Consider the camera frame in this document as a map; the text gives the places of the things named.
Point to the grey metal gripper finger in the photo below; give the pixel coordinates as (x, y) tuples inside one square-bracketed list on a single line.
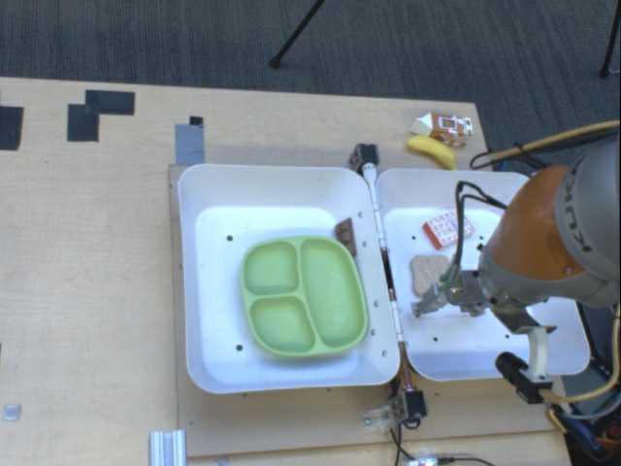
[(428, 303)]

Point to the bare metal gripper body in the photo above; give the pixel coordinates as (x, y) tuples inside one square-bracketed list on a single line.
[(469, 291)]

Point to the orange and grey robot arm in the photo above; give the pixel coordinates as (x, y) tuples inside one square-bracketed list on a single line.
[(538, 231)]

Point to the beige bread slice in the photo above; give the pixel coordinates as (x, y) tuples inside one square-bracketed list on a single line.
[(426, 272)]

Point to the white plastic tray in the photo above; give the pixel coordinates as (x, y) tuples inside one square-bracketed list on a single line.
[(218, 318), (456, 347)]

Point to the orange and white packet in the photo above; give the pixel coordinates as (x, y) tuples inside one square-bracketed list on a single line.
[(442, 231)]

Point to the green divided plate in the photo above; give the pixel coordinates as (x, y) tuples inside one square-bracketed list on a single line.
[(330, 289)]

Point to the thin black and white rod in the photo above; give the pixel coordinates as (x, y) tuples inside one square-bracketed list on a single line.
[(377, 211)]

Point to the brown chocolate bar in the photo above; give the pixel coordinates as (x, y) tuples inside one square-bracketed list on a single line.
[(348, 236)]

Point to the yellow banana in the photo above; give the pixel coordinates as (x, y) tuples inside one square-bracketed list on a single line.
[(434, 149)]

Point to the brown and white carton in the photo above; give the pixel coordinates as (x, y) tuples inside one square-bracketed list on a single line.
[(444, 129)]

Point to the black tripod leg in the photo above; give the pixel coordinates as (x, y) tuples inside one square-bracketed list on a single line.
[(308, 20), (612, 42)]

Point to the small clear plastic block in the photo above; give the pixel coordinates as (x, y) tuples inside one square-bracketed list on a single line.
[(12, 412)]

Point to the black cylinder on white bracket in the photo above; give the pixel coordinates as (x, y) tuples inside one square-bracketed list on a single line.
[(519, 374)]

